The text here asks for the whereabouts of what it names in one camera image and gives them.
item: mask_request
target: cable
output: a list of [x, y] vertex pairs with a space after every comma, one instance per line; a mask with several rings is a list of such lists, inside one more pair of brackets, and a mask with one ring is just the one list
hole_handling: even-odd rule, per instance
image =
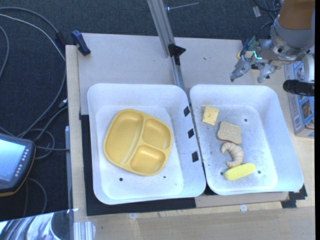
[[[266, 1], [266, 0], [262, 0], [262, 1], [263, 1], [263, 4], [264, 4], [265, 8], [267, 8], [268, 10], [270, 10], [270, 8], [269, 8], [269, 6], [268, 6], [268, 4], [267, 4], [267, 1]], [[268, 15], [270, 16], [270, 18], [273, 19], [273, 20], [277, 17], [277, 14], [276, 14], [275, 12], [274, 12], [274, 13], [271, 13], [270, 11], [268, 11], [267, 13], [268, 13]]]
[[5, 128], [3, 128], [1, 126], [0, 126], [0, 130], [3, 131], [7, 135], [14, 136], [11, 132], [7, 131]]
[[58, 107], [54, 112], [52, 112], [51, 114], [47, 115], [46, 117], [41, 118], [39, 121], [42, 121], [42, 120], [45, 120], [45, 119], [48, 119], [48, 118], [52, 117], [52, 116], [53, 116], [55, 113], [57, 113], [61, 108], [63, 108], [67, 103], [68, 103], [68, 98], [64, 99], [64, 100], [59, 104], [59, 107]]
[[58, 29], [47, 19], [45, 18], [44, 16], [42, 16], [41, 14], [33, 11], [33, 10], [29, 10], [29, 9], [25, 9], [25, 8], [20, 8], [20, 7], [0, 7], [0, 11], [6, 11], [6, 10], [16, 10], [16, 11], [23, 11], [23, 12], [27, 12], [27, 13], [30, 13], [30, 14], [33, 14], [33, 15], [36, 15], [38, 17], [40, 17], [41, 19], [43, 19], [45, 22], [47, 22], [52, 28], [53, 30], [58, 33]]
[[51, 148], [51, 147], [45, 147], [45, 146], [36, 146], [36, 148], [40, 150], [49, 150], [49, 151], [70, 151], [69, 148]]
[[252, 1], [253, 1], [254, 4], [255, 4], [256, 6], [258, 6], [258, 8], [259, 8], [260, 10], [262, 10], [262, 11], [270, 12], [270, 13], [278, 12], [278, 11], [279, 11], [279, 9], [271, 9], [271, 10], [270, 10], [270, 9], [264, 8], [264, 7], [260, 6], [260, 5], [257, 3], [256, 0], [252, 0]]
[[258, 27], [260, 28], [261, 27], [261, 13], [259, 11], [259, 8], [257, 7], [256, 3], [254, 0], [249, 0], [252, 4], [252, 9], [253, 9], [253, 13], [254, 13], [254, 16], [257, 20], [257, 23], [258, 23]]
[[28, 180], [26, 180], [25, 181], [25, 202], [24, 202], [24, 209], [23, 209], [23, 216], [22, 217], [26, 217], [26, 215], [27, 215], [28, 199], [29, 199], [29, 186], [28, 186]]
[[[35, 183], [42, 190], [43, 196], [44, 196], [44, 204], [43, 204], [43, 208], [42, 208], [42, 211], [41, 211], [40, 214], [43, 214], [45, 212], [45, 210], [47, 208], [47, 204], [48, 204], [47, 192], [46, 192], [45, 188], [40, 184], [40, 182], [35, 180], [34, 178], [28, 177], [26, 180]], [[26, 188], [26, 193], [27, 193], [27, 196], [28, 196], [29, 195], [29, 188], [28, 187]], [[25, 202], [25, 205], [24, 205], [24, 213], [27, 211], [27, 206], [28, 206], [27, 201], [28, 201], [28, 198], [26, 198], [26, 202]]]
[[[42, 132], [42, 130], [43, 130], [43, 129], [36, 128], [36, 129], [30, 130], [30, 132]], [[53, 151], [53, 150], [51, 150], [51, 149], [54, 148], [55, 145], [56, 145], [55, 137], [51, 134], [51, 132], [49, 132], [49, 131], [46, 130], [44, 133], [48, 134], [49, 137], [51, 138], [51, 140], [52, 140], [52, 146], [51, 146], [50, 151], [49, 151], [48, 153], [46, 153], [46, 154], [44, 154], [44, 155], [42, 155], [42, 156], [36, 156], [36, 157], [34, 158], [34, 160], [44, 159], [44, 158], [46, 158], [47, 156], [49, 156], [49, 155], [52, 153], [52, 151]]]
[[49, 127], [49, 125], [51, 124], [51, 122], [60, 114], [62, 113], [64, 110], [66, 110], [68, 108], [68, 106], [65, 106], [63, 108], [61, 108], [50, 120], [49, 122], [45, 125], [45, 127], [42, 129], [41, 133], [38, 135], [38, 137], [36, 137], [36, 139], [34, 140], [34, 142], [37, 142], [41, 136], [44, 134], [44, 132], [47, 130], [47, 128]]
[[8, 35], [6, 33], [6, 31], [3, 29], [2, 26], [0, 26], [0, 30], [2, 31], [2, 33], [4, 34], [4, 37], [5, 37], [5, 41], [6, 41], [6, 54], [5, 54], [5, 58], [4, 58], [4, 62], [2, 64], [2, 67], [0, 69], [0, 79], [1, 79], [1, 76], [5, 70], [5, 67], [7, 65], [7, 62], [8, 62], [8, 58], [9, 58], [9, 52], [10, 52], [10, 41], [9, 41], [9, 38], [8, 38]]
[[60, 49], [59, 49], [58, 46], [55, 44], [55, 42], [54, 42], [54, 41], [51, 39], [51, 37], [50, 37], [44, 30], [42, 30], [40, 27], [38, 27], [38, 26], [36, 26], [36, 25], [33, 25], [33, 24], [31, 24], [31, 23], [29, 23], [29, 22], [27, 22], [27, 21], [24, 21], [24, 20], [22, 20], [22, 19], [14, 18], [14, 17], [8, 16], [8, 15], [2, 14], [2, 13], [0, 13], [0, 16], [6, 17], [6, 18], [8, 18], [8, 19], [11, 19], [11, 20], [14, 20], [14, 21], [17, 21], [17, 22], [25, 23], [25, 24], [30, 25], [30, 26], [36, 28], [37, 30], [41, 31], [41, 32], [50, 40], [50, 42], [54, 45], [54, 47], [57, 49], [57, 51], [59, 52], [59, 54], [61, 55], [61, 57], [63, 58], [63, 60], [66, 61], [65, 56], [61, 53]]
[[274, 20], [270, 20], [270, 21], [268, 21], [267, 23], [265, 23], [265, 24], [259, 29], [259, 31], [258, 31], [257, 33], [255, 33], [254, 36], [257, 37], [257, 35], [259, 35], [259, 34], [261, 33], [261, 31], [262, 31], [265, 27], [271, 26], [273, 23], [274, 23]]
[[49, 105], [49, 107], [42, 113], [42, 115], [39, 116], [39, 117], [31, 124], [31, 126], [29, 126], [29, 128], [28, 128], [26, 131], [24, 131], [24, 132], [22, 132], [22, 133], [20, 133], [20, 134], [18, 135], [19, 138], [23, 138], [23, 137], [42, 119], [42, 117], [52, 108], [52, 106], [56, 103], [56, 101], [57, 101], [58, 97], [60, 96], [60, 94], [61, 94], [61, 92], [62, 92], [62, 90], [63, 90], [63, 87], [64, 87], [64, 85], [65, 85], [66, 76], [67, 76], [67, 70], [65, 69], [65, 70], [64, 70], [64, 76], [63, 76], [63, 79], [62, 79], [62, 83], [61, 83], [60, 89], [59, 89], [57, 95], [55, 96], [55, 98], [53, 99], [52, 103], [51, 103], [51, 104]]

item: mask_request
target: black clamp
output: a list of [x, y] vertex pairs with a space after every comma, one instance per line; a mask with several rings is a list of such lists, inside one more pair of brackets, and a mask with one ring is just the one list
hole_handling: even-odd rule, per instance
[[71, 33], [71, 37], [73, 39], [74, 44], [79, 45], [78, 50], [80, 51], [80, 53], [82, 53], [83, 56], [87, 56], [88, 54], [91, 53], [91, 51], [86, 45], [84, 37], [78, 30], [73, 31]]
[[170, 53], [170, 56], [171, 57], [174, 57], [174, 62], [177, 66], [180, 66], [180, 58], [179, 56], [181, 54], [183, 54], [186, 49], [185, 48], [182, 48], [182, 47], [179, 47], [179, 46], [176, 46], [175, 44], [173, 43], [170, 43], [168, 45], [168, 49], [169, 49], [169, 53]]

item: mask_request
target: metal bracket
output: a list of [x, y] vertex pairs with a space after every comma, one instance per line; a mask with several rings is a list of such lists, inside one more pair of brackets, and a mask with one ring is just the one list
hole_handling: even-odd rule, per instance
[[170, 43], [168, 45], [168, 49], [169, 49], [169, 53], [170, 53], [170, 56], [174, 58], [174, 62], [177, 66], [180, 66], [180, 58], [179, 56], [181, 54], [183, 54], [186, 49], [185, 48], [182, 48], [182, 47], [179, 47], [173, 43]]

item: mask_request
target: yellow divided plate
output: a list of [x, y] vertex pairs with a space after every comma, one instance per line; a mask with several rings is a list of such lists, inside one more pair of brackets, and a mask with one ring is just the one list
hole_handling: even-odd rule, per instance
[[173, 135], [161, 120], [147, 113], [124, 109], [113, 118], [103, 142], [105, 157], [129, 172], [152, 176], [168, 160]]

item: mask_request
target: black mat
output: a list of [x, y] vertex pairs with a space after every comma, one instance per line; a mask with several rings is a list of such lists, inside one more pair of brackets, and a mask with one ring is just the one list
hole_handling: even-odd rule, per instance
[[133, 202], [108, 205], [100, 202], [93, 189], [93, 169], [90, 139], [89, 116], [81, 116], [83, 169], [86, 197], [86, 212], [88, 216], [118, 213], [145, 213], [168, 210], [181, 210], [196, 207], [194, 198], [176, 198], [155, 201]]

